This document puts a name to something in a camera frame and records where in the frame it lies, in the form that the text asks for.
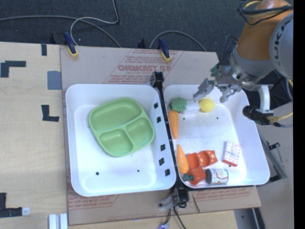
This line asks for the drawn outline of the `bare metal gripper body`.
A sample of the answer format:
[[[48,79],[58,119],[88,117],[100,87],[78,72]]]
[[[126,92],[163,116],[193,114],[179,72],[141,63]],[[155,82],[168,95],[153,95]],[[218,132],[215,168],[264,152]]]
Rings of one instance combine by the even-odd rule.
[[[258,91],[259,77],[253,76],[240,68],[238,65],[219,65],[213,68],[214,84],[221,88],[245,89]]]

